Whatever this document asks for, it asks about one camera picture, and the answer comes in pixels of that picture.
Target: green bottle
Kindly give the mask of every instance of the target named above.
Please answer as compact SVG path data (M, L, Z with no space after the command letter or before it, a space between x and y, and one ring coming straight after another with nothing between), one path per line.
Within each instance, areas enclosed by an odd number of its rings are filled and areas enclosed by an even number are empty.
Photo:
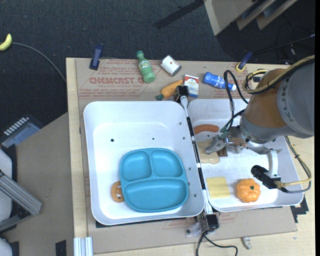
M152 83L156 79L156 76L152 70L150 62L145 58L144 52L142 50L138 50L136 52L136 57L139 60L138 67L143 76L144 82L147 84Z

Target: toy pumpkin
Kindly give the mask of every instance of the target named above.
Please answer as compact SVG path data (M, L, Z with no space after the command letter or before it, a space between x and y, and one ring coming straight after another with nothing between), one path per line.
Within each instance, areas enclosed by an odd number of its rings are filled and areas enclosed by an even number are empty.
M253 178L244 178L237 185L237 196L244 203L251 203L258 200L261 191L260 185Z

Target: white can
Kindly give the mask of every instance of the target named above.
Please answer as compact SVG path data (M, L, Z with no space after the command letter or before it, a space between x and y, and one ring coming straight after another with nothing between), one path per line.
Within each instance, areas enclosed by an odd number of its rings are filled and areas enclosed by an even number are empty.
M160 66L172 77L181 69L181 66L170 55L161 61Z

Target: blue plate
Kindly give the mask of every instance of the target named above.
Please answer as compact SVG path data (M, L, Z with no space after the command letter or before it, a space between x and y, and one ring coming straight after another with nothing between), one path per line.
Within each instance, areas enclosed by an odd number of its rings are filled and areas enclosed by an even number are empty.
M126 153L120 162L125 202L138 212L163 212L182 206L189 196L181 159L166 148L144 148Z

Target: black floor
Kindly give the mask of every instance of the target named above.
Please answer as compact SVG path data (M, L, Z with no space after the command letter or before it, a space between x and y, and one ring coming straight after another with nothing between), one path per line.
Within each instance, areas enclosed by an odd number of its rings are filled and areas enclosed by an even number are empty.
M299 0L263 30L255 21L242 31L235 22L214 36L202 5L177 20L166 17L194 0L0 0L0 42L45 54L66 76L67 57L92 58L97 43L103 56L148 59L240 61L259 52L315 33L315 0ZM250 63L294 63L315 54L315 37L265 53ZM39 53L14 44L0 51L0 129L29 113L44 125L67 111L66 83Z

